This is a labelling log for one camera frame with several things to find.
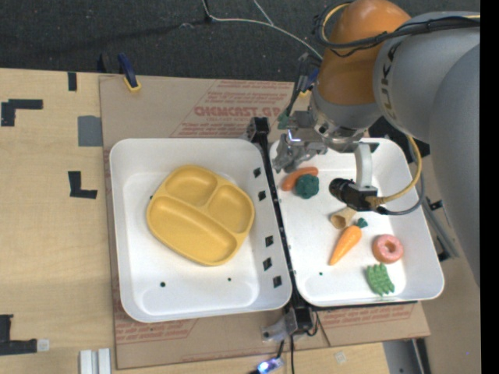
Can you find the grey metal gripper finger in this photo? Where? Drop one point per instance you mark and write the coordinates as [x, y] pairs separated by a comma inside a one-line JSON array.
[[280, 159], [301, 157]]

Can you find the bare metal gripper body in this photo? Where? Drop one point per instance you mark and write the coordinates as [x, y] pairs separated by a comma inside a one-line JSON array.
[[308, 131]]

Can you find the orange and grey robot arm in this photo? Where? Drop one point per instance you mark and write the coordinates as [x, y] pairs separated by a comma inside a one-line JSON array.
[[429, 72]]

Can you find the orange sausage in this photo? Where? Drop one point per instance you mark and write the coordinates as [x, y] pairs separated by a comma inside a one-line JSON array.
[[290, 179]]

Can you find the green broccoli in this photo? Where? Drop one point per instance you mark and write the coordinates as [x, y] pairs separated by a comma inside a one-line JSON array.
[[307, 186]]

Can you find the beige cone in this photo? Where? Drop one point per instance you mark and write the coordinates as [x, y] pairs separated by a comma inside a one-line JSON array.
[[341, 218]]

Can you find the white plastic tray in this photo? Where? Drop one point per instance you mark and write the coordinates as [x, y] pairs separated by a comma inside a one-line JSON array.
[[195, 290], [312, 232]]

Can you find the orange carrot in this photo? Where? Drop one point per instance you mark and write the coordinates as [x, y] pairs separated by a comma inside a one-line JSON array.
[[345, 242]]

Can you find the yellow divided plate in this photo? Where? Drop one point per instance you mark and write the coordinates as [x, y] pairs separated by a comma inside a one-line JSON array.
[[195, 220]]

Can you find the pink doughnut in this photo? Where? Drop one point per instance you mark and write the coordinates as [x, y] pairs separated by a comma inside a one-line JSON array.
[[380, 252]]

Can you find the brown cardboard board, red print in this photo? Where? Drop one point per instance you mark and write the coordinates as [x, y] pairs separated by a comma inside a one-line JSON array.
[[156, 107]]

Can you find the green pea pods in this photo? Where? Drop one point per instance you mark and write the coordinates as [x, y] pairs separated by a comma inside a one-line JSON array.
[[379, 279]]

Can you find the black cylinder on white bracket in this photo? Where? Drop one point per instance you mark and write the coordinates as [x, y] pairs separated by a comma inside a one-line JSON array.
[[352, 194]]

